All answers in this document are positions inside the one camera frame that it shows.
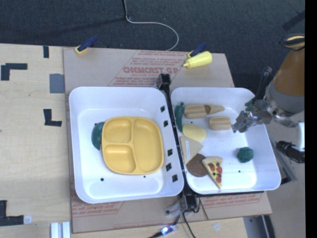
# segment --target black tape marking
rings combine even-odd
[[[298,13],[295,17],[291,18],[289,21],[284,23],[282,25],[284,30],[289,30],[299,22],[301,22],[303,19],[305,19],[305,10]]]
[[[65,93],[64,75],[50,74],[50,93]]]
[[[27,63],[6,63],[5,65],[1,65],[1,80],[2,81],[10,80],[10,70],[11,69],[26,70],[27,68],[28,68]]]
[[[52,121],[52,110],[51,109],[43,109],[43,112],[44,112],[44,118],[45,118],[44,125],[61,127],[62,121]]]
[[[6,200],[0,200],[0,227],[15,226],[24,224],[24,216],[7,216],[6,215]]]
[[[48,46],[43,46],[43,57],[50,58],[50,51]]]

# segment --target white tray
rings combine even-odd
[[[264,124],[250,127],[246,132],[234,133],[230,130],[212,131],[209,128],[211,116],[229,116],[231,124],[242,110],[244,104],[254,97],[244,88],[176,88],[172,94],[172,105],[175,110],[181,102],[189,104],[210,104],[225,107],[225,110],[208,115],[203,119],[182,118],[182,123],[194,124],[207,131],[207,137],[200,143],[203,145],[200,154],[204,156],[218,155],[223,158],[222,187],[219,190],[211,178],[206,175],[198,178],[190,174],[185,166],[188,185],[199,194],[251,192],[276,189],[281,182],[267,130]],[[241,147],[250,147],[254,157],[247,163],[240,163],[236,157]]]
[[[69,107],[75,189],[83,201],[155,198],[182,191],[183,174],[161,91],[148,87],[79,87],[70,93]],[[159,126],[164,147],[164,164],[159,171],[145,176],[121,175],[106,167],[101,150],[91,142],[91,133],[96,123],[119,116],[145,117]]]

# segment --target dark green object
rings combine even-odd
[[[101,134],[103,131],[104,123],[104,121],[97,123],[93,129],[93,132],[91,133],[91,141],[98,150],[100,150]]]
[[[240,148],[237,157],[240,162],[246,163],[253,159],[253,150],[249,147]]]
[[[184,106],[184,103],[181,102],[181,104],[179,106],[176,106],[175,108],[176,125],[178,129],[180,130],[180,132],[183,132],[182,117],[185,110],[183,106]]]

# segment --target white cable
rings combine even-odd
[[[126,18],[126,20],[128,22],[130,22],[132,24],[156,24],[156,25],[165,26],[165,27],[169,28],[170,30],[172,30],[175,33],[176,37],[177,37],[177,41],[176,41],[175,45],[173,47],[171,47],[170,49],[166,50],[166,51],[171,51],[172,49],[174,49],[178,45],[179,36],[178,36],[178,33],[173,28],[171,28],[170,26],[165,25],[163,23],[159,23],[159,22],[135,22],[135,21],[132,21],[132,20],[130,20],[128,18],[128,10],[127,10],[127,5],[126,5],[125,0],[123,0],[123,3],[124,3],[124,10],[125,10],[125,18]]]

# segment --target yellow bottle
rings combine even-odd
[[[191,68],[207,65],[211,62],[212,62],[211,53],[209,51],[204,51],[191,58],[186,59],[183,66],[187,67],[188,69],[191,69]]]

